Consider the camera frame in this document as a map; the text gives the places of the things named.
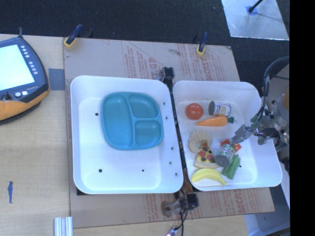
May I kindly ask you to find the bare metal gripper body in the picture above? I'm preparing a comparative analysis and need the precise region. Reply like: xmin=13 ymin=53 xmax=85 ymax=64
xmin=252 ymin=97 xmax=290 ymax=146

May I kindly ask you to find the red orange packet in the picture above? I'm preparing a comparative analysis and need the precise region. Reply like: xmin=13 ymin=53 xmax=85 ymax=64
xmin=220 ymin=139 xmax=242 ymax=153

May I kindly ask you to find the white plastic tray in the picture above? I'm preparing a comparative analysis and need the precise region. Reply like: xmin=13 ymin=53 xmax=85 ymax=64
xmin=172 ymin=80 xmax=283 ymax=192
xmin=70 ymin=75 xmax=184 ymax=195

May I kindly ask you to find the small can green label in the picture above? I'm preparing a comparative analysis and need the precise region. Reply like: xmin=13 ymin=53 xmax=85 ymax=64
xmin=215 ymin=143 xmax=236 ymax=168

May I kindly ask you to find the orange carrot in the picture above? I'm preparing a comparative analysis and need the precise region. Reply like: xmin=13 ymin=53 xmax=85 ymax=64
xmin=196 ymin=116 xmax=235 ymax=128

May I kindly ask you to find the small can white label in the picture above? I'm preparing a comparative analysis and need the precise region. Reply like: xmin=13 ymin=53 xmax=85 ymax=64
xmin=208 ymin=100 xmax=232 ymax=118

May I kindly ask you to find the pizza slice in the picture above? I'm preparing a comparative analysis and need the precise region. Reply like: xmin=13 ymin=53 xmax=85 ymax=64
xmin=193 ymin=140 xmax=220 ymax=170

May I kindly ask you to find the red tomato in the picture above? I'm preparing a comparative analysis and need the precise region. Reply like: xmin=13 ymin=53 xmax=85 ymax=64
xmin=185 ymin=103 xmax=204 ymax=120

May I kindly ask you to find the yellow banana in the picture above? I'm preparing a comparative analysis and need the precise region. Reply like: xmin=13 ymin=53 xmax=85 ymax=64
xmin=190 ymin=168 xmax=227 ymax=187

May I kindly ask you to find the thin black and white rod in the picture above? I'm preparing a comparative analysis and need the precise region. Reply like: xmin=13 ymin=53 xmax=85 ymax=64
xmin=166 ymin=77 xmax=190 ymax=194

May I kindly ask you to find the blue divided plate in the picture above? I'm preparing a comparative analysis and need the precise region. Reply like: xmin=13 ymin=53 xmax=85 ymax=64
xmin=100 ymin=91 xmax=164 ymax=151

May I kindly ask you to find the brown cardboard board red print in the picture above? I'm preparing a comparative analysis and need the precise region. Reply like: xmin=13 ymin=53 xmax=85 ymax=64
xmin=63 ymin=37 xmax=276 ymax=229

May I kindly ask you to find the black block with thin wires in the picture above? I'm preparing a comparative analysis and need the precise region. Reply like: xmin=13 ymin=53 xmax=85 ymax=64
xmin=163 ymin=67 xmax=175 ymax=80
xmin=186 ymin=193 xmax=199 ymax=210

